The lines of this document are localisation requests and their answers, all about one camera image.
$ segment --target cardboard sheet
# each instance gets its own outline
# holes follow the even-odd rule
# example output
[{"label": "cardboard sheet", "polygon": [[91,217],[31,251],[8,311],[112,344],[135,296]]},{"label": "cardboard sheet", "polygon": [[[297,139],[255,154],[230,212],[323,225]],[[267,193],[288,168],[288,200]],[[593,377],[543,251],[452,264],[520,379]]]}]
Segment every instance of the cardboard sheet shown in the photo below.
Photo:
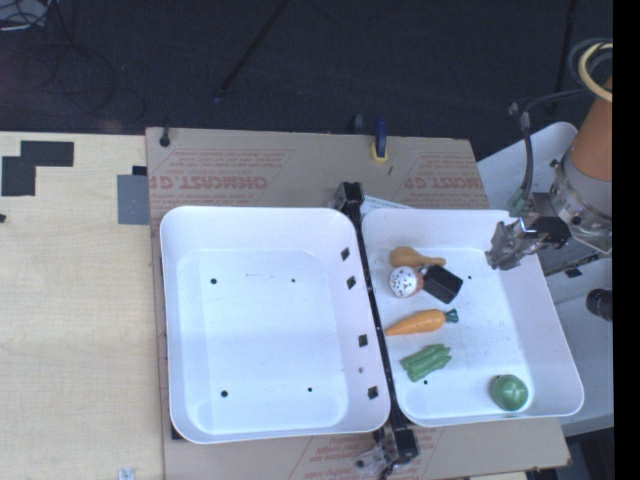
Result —
[{"label": "cardboard sheet", "polygon": [[[182,205],[331,206],[345,181],[360,182],[367,196],[414,208],[488,208],[469,141],[388,137],[389,159],[376,163],[370,136],[173,128],[163,147],[163,131],[147,129],[147,158],[166,478],[370,478],[354,468],[355,457],[375,444],[370,433],[216,445],[172,433],[158,227]],[[569,462],[555,418],[414,433],[420,455],[393,478],[460,478]]]}]

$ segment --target orange cylinder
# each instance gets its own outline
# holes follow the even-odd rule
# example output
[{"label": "orange cylinder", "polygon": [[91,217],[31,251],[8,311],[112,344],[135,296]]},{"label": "orange cylinder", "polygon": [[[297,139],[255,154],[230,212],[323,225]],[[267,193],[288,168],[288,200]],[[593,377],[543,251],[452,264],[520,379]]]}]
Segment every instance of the orange cylinder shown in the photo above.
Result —
[{"label": "orange cylinder", "polygon": [[[605,87],[613,88],[613,75]],[[611,181],[612,127],[613,104],[596,97],[570,148],[571,160],[582,174],[601,181]]]}]

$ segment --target toy carrot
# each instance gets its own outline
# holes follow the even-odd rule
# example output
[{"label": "toy carrot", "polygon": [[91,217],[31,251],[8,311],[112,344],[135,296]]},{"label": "toy carrot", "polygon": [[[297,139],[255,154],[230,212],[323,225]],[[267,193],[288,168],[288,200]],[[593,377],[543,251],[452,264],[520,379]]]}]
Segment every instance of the toy carrot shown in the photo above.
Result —
[{"label": "toy carrot", "polygon": [[440,311],[439,309],[426,309],[400,320],[389,327],[385,334],[397,336],[399,334],[413,334],[417,332],[430,332],[440,329],[445,322],[457,322],[458,312],[454,309]]}]

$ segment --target white tray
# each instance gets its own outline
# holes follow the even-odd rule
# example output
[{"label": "white tray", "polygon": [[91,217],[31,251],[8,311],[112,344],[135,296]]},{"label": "white tray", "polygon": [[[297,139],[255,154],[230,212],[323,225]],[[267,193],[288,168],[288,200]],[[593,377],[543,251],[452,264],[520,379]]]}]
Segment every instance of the white tray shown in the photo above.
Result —
[{"label": "white tray", "polygon": [[364,432],[390,400],[351,221],[180,207],[160,226],[169,399],[195,443]]},{"label": "white tray", "polygon": [[[525,256],[512,270],[492,270],[485,251],[501,210],[378,209],[364,217],[363,236],[383,327],[420,310],[456,308],[458,323],[430,333],[388,336],[398,404],[422,426],[455,425],[506,418],[575,414],[583,387],[537,256]],[[388,279],[389,253],[396,246],[447,260],[445,268],[463,280],[444,304],[426,291],[400,299]],[[432,343],[451,347],[452,360],[411,382],[400,360]],[[529,401],[516,412],[498,408],[489,396],[496,375],[514,374],[529,388]]]}]

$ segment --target dark floor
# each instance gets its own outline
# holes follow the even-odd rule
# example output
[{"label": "dark floor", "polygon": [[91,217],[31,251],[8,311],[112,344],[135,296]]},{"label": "dark floor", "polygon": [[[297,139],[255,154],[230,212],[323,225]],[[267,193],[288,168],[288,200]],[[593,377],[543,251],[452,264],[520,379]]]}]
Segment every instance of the dark floor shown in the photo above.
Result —
[{"label": "dark floor", "polygon": [[[569,50],[613,36],[613,0],[290,0],[230,80],[281,2],[52,0],[39,20],[23,3],[0,21],[0,130],[344,133],[362,114],[481,160],[519,139],[512,101],[577,88]],[[539,107],[533,131],[590,103]]]}]

